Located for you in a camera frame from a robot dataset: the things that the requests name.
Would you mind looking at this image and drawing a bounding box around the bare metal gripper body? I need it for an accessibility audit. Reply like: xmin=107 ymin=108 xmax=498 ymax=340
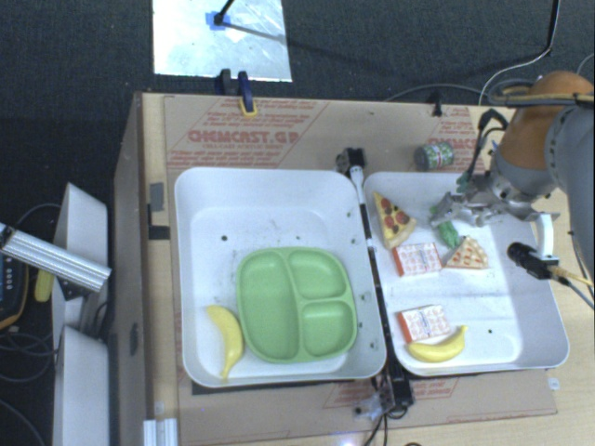
xmin=459 ymin=174 xmax=543 ymax=226

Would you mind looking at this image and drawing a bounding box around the green broccoli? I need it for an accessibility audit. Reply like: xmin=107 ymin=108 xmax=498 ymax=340
xmin=430 ymin=203 xmax=462 ymax=250

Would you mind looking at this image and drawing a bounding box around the orange lattice pie slice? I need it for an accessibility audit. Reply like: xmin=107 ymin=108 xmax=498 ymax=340
xmin=443 ymin=235 xmax=491 ymax=270

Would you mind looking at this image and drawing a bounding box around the pepperoni pizza slice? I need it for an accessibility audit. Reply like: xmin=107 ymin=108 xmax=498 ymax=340
xmin=373 ymin=190 xmax=417 ymax=250

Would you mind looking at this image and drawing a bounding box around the green can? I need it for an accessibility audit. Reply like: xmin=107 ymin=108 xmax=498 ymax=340
xmin=413 ymin=141 xmax=456 ymax=172

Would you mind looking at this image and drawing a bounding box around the orange and white carton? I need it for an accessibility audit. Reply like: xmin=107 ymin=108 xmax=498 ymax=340
xmin=396 ymin=304 xmax=452 ymax=344
xmin=391 ymin=242 xmax=443 ymax=278

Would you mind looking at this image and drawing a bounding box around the white plastic tray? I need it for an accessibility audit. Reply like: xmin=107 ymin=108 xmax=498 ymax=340
xmin=362 ymin=170 xmax=571 ymax=378
xmin=174 ymin=166 xmax=388 ymax=388

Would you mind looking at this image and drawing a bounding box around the thin black and white rod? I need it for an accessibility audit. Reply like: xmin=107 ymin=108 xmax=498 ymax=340
xmin=350 ymin=164 xmax=403 ymax=389

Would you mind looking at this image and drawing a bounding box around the yellow banana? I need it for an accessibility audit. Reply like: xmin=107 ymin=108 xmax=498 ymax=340
xmin=406 ymin=324 xmax=469 ymax=364
xmin=205 ymin=304 xmax=245 ymax=380

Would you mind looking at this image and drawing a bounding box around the green divided plate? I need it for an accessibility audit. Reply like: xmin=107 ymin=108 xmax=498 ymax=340
xmin=235 ymin=246 xmax=359 ymax=365

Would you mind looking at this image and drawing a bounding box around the brown cardboard board red print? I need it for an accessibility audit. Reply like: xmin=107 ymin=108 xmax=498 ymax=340
xmin=162 ymin=93 xmax=559 ymax=432

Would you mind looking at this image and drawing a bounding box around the black cylinder on white bracket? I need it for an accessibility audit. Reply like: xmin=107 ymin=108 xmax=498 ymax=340
xmin=507 ymin=211 xmax=562 ymax=281

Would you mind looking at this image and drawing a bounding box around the black block with thin wires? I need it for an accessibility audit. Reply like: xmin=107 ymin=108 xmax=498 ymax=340
xmin=337 ymin=147 xmax=368 ymax=176
xmin=371 ymin=374 xmax=415 ymax=418

